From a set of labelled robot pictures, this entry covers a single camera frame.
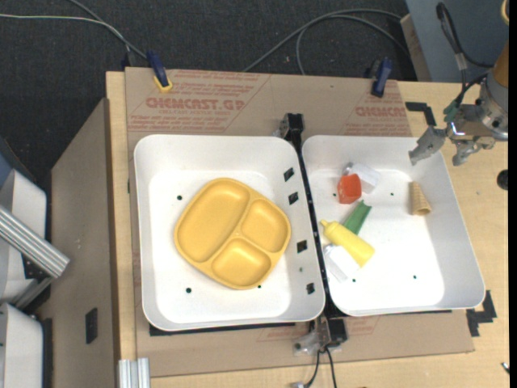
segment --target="green plastic object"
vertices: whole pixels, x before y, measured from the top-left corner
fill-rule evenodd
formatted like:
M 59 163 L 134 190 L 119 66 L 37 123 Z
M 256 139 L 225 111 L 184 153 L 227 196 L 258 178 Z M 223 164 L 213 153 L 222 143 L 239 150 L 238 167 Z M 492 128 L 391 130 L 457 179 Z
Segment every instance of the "green plastic object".
M 354 208 L 354 211 L 352 211 L 352 214 L 342 223 L 343 226 L 348 228 L 352 233 L 359 234 L 364 220 L 366 220 L 371 209 L 371 205 L 366 205 L 364 200 L 361 200 Z
M 443 118 L 443 120 L 445 122 L 452 122 L 454 120 L 454 117 L 456 116 L 456 114 L 458 113 L 460 109 L 458 108 L 458 104 L 455 100 L 453 100 L 448 107 L 446 107 L 444 110 L 443 110 L 443 113 L 445 115 L 445 118 Z

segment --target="yellow divided plate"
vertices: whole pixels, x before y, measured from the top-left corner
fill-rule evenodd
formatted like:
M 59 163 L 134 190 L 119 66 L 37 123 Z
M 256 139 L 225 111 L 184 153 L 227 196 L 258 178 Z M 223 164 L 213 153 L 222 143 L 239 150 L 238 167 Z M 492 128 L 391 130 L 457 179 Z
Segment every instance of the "yellow divided plate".
M 174 228 L 179 253 L 212 279 L 251 289 L 271 273 L 291 238 L 284 212 L 235 179 L 207 183 Z

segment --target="cardboard sheet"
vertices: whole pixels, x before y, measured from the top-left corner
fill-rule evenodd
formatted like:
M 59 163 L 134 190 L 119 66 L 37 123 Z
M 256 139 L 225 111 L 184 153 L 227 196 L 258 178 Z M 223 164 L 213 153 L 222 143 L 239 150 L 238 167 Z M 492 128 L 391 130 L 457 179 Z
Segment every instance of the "cardboard sheet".
M 171 70 L 174 88 L 159 92 L 151 69 L 125 71 L 128 160 L 151 133 L 274 135 L 288 112 L 302 113 L 304 139 L 312 135 L 411 136 L 397 83 L 385 96 L 370 95 L 372 80 Z M 307 323 L 240 331 L 149 334 L 141 308 L 140 256 L 134 173 L 130 175 L 137 352 L 148 357 L 152 377 L 305 365 L 292 341 Z M 362 361 L 473 350 L 464 311 L 345 319 L 349 340 L 335 361 Z

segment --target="red plastic object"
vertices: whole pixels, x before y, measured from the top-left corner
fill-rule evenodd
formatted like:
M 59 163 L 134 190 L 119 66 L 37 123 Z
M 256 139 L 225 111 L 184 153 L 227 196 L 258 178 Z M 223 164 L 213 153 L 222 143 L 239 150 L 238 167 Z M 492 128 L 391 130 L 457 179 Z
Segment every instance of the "red plastic object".
M 341 204 L 351 204 L 361 197 L 361 180 L 357 174 L 343 175 L 338 183 L 338 197 Z

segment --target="black cable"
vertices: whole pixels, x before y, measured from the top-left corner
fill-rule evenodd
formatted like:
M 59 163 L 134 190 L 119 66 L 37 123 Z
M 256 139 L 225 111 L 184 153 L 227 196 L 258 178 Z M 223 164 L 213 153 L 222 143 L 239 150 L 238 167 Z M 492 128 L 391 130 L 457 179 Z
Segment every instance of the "black cable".
M 461 70 L 461 92 L 465 93 L 467 91 L 467 72 L 465 69 Z
M 88 7 L 86 7 L 84 4 L 78 2 L 77 0 L 66 0 L 67 2 L 70 2 L 72 4 L 74 4 L 75 6 L 79 7 L 80 9 L 82 9 L 83 11 L 85 11 L 88 15 L 90 15 L 91 17 L 93 17 L 95 20 L 97 20 L 97 22 L 103 24 L 103 25 L 106 25 L 107 26 L 107 29 L 117 38 L 119 39 L 120 41 L 122 41 L 125 45 L 126 45 L 126 48 L 129 52 L 129 49 L 132 49 L 133 52 L 135 52 L 138 56 L 140 57 L 143 57 L 144 59 L 147 59 L 147 56 L 140 50 L 138 49 L 134 44 L 132 44 L 131 42 L 129 42 L 128 40 L 126 40 L 113 26 L 111 26 L 109 23 L 105 22 L 103 19 L 101 19 L 100 16 L 98 16 L 97 14 L 95 14 L 91 9 L 89 9 Z M 21 19 L 23 17 L 25 18 L 30 18 L 31 16 L 11 16 L 11 17 L 15 17 L 15 18 L 18 18 L 18 19 Z M 34 16 L 34 17 L 46 17 L 46 18 L 52 18 L 52 16 Z M 66 19 L 66 16 L 54 16 L 55 19 L 57 18 L 61 18 L 61 19 Z
M 395 15 L 394 13 L 390 13 L 389 11 L 383 11 L 383 10 L 377 10 L 377 9 L 347 9 L 347 10 L 340 10 L 340 11 L 332 11 L 330 13 L 327 13 L 326 15 L 322 15 L 317 17 L 316 19 L 311 20 L 310 22 L 304 24 L 302 27 L 299 27 L 296 29 L 293 33 L 291 33 L 289 36 L 281 40 L 277 45 L 275 45 L 272 49 L 270 49 L 268 52 L 264 53 L 259 59 L 254 61 L 251 65 L 246 67 L 242 72 L 248 72 L 251 69 L 253 69 L 256 65 L 263 62 L 265 59 L 267 59 L 270 55 L 272 55 L 274 52 L 276 52 L 278 49 L 280 49 L 284 44 L 290 41 L 294 36 L 301 33 L 305 28 L 312 26 L 315 23 L 318 23 L 322 21 L 323 19 L 326 19 L 327 17 L 332 17 L 336 15 L 350 15 L 353 13 L 376 13 L 379 15 L 387 15 L 390 17 L 394 17 L 397 20 L 401 20 L 401 17 L 399 15 Z
M 356 21 L 356 22 L 359 22 L 359 23 L 362 23 L 366 26 L 369 26 L 375 30 L 377 30 L 379 33 L 381 33 L 382 35 L 388 37 L 391 41 L 393 41 L 401 50 L 402 52 L 407 56 L 407 58 L 411 61 L 411 55 L 409 54 L 409 52 L 406 50 L 406 48 L 404 47 L 403 44 L 401 44 L 397 39 L 395 39 L 395 37 L 393 37 L 392 35 L 390 35 L 386 30 L 384 30 L 383 28 L 377 26 L 376 24 L 372 23 L 372 22 L 369 22 L 365 19 L 361 19 L 360 17 L 355 17 L 355 16 L 349 16 L 349 15 L 332 15 L 332 16 L 329 16 L 329 17 L 325 17 L 324 19 L 320 19 L 319 21 L 317 21 L 316 23 L 312 23 L 310 26 L 307 26 L 305 27 L 298 35 L 298 38 L 296 39 L 296 62 L 298 63 L 298 69 L 300 69 L 300 72 L 301 74 L 305 74 L 305 71 L 304 71 L 304 68 L 303 68 L 303 65 L 301 64 L 301 56 L 300 56 L 300 43 L 301 43 L 301 38 L 303 37 L 303 35 L 305 34 L 305 32 L 307 32 L 312 26 L 318 24 L 318 23 L 321 23 L 325 20 L 332 20 L 332 19 L 346 19 L 346 20 L 352 20 L 352 21 Z
M 328 345 L 325 346 L 325 352 L 329 357 L 330 371 L 332 372 L 332 382 L 334 383 L 334 388 L 338 388 L 338 383 L 336 382 L 336 373 L 334 371 L 334 361 L 332 361 L 332 355 L 330 355 L 330 350 L 329 350 Z
M 479 66 L 481 68 L 489 69 L 492 66 L 494 66 L 494 65 L 489 65 L 487 63 L 475 61 L 464 51 L 463 47 L 461 46 L 460 38 L 456 32 L 456 27 L 454 26 L 454 22 L 452 21 L 451 14 L 449 13 L 449 10 L 442 2 L 440 2 L 436 6 L 436 14 L 438 15 L 438 19 L 442 23 L 443 33 L 444 33 L 445 37 L 447 38 L 449 44 L 451 45 L 452 49 L 454 50 L 454 53 L 456 53 L 456 54 L 463 53 L 463 56 L 465 57 L 465 59 L 467 59 L 467 61 L 469 61 L 473 65 Z
M 316 379 L 317 369 L 320 365 L 320 354 L 321 354 L 321 351 L 318 349 L 317 356 L 316 356 L 316 368 L 314 369 L 313 376 L 309 379 L 309 382 L 304 384 L 304 388 L 310 388 L 310 386 L 313 384 L 314 380 Z
M 486 78 L 488 74 L 485 73 L 485 74 L 480 74 L 478 77 L 474 78 L 473 80 L 471 80 L 469 83 L 467 83 L 464 88 L 462 88 L 461 92 L 458 94 L 458 96 L 456 97 L 456 99 L 454 99 L 456 101 L 456 104 L 457 106 L 459 107 L 461 102 L 463 102 L 463 98 L 464 98 L 464 95 L 467 93 L 467 91 L 474 85 L 477 85 L 481 82 L 483 82 L 483 79 Z

